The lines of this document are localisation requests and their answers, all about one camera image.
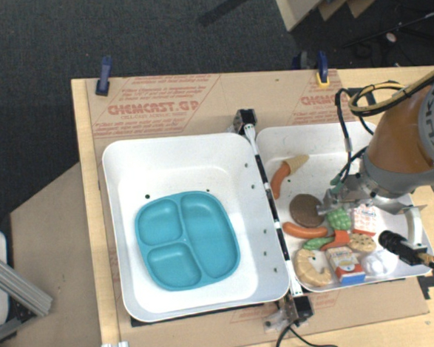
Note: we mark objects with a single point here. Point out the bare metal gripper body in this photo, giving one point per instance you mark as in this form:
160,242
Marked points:
353,191

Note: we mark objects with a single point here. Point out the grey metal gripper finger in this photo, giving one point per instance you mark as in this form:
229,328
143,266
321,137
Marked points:
324,209

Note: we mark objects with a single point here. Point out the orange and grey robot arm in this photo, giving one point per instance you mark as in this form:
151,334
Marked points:
396,138

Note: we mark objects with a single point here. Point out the green grapes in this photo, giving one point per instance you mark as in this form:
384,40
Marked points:
338,219

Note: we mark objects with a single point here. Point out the brown round biscuit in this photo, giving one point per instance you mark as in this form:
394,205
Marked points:
304,211

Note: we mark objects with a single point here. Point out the straight orange sausage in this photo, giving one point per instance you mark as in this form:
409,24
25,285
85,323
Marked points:
304,230

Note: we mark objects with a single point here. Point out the orange carrot with green leaves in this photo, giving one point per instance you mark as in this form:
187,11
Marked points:
338,238

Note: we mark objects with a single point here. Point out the white and red carton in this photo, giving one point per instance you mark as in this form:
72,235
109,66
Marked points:
365,221

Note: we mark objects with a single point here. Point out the chocolate chip cookie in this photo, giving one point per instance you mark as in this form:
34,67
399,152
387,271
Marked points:
362,242

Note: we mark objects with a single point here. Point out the thin black and white rod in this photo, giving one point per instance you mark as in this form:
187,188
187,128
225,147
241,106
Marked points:
270,202

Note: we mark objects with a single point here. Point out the curved orange sausage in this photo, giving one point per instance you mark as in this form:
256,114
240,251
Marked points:
277,179

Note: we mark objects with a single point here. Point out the beige ice cream cone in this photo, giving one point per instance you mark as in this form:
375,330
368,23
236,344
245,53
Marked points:
297,161

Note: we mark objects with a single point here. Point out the white plastic tray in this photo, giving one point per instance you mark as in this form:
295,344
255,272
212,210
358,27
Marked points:
322,143
186,163

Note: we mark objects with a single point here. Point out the red and blue carton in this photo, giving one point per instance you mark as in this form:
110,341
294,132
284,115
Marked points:
345,265

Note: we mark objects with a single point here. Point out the beige croissant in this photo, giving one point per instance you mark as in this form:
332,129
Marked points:
307,270

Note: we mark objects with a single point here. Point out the white crumpled object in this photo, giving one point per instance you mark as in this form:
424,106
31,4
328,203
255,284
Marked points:
379,263

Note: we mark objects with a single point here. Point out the blue divided plate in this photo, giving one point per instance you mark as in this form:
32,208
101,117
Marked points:
192,241

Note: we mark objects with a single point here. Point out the brown cardboard board red print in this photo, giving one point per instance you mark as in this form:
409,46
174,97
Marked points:
153,106

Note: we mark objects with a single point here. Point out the black cylinder on white bracket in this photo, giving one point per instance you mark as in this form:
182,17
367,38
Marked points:
398,244

